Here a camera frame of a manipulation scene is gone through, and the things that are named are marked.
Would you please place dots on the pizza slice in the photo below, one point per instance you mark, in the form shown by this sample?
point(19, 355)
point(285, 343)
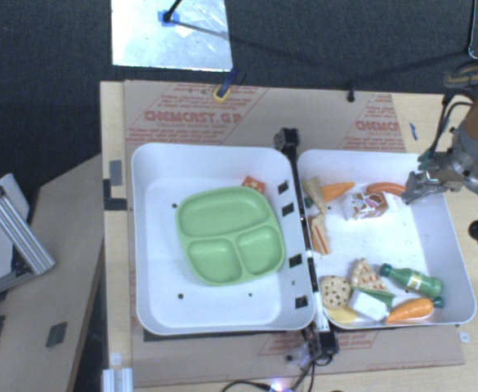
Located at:
point(367, 277)

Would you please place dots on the orange carrot green top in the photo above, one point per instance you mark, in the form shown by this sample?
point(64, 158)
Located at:
point(410, 309)

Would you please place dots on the red cube with star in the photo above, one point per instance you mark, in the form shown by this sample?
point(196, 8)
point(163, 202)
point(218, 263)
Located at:
point(254, 184)

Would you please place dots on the green bottle yellow label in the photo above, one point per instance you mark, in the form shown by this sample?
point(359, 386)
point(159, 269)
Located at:
point(414, 281)

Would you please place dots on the white plastic tray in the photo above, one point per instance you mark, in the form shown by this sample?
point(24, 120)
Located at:
point(161, 259)
point(385, 239)

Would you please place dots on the thin black and white rod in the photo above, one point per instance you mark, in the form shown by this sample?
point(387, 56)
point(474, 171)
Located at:
point(304, 227)

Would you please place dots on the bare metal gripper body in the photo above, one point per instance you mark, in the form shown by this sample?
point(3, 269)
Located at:
point(447, 176)

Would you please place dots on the brown cardboard board red print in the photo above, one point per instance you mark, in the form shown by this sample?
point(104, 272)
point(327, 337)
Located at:
point(222, 112)

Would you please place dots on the white and green carton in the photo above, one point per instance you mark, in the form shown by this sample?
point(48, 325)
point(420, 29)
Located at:
point(369, 304)

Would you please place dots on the yellow cheese slice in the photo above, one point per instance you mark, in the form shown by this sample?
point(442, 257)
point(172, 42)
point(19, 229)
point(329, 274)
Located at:
point(342, 314)

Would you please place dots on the white and brown carton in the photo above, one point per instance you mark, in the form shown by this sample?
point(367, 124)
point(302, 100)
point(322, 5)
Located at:
point(365, 206)

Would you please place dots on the orange sausage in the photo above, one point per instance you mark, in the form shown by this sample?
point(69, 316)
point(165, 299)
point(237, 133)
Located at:
point(385, 188)

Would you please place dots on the chocolate chip biscuit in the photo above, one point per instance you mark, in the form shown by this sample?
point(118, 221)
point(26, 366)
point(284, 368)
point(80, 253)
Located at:
point(334, 291)

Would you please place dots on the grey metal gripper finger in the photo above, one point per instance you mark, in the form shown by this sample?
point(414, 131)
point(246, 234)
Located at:
point(412, 196)
point(417, 178)

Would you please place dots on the green divided plate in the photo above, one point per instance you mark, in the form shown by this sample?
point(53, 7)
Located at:
point(226, 235)

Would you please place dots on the layered sandwich slice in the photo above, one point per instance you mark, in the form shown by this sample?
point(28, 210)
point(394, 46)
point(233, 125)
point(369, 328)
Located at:
point(319, 235)

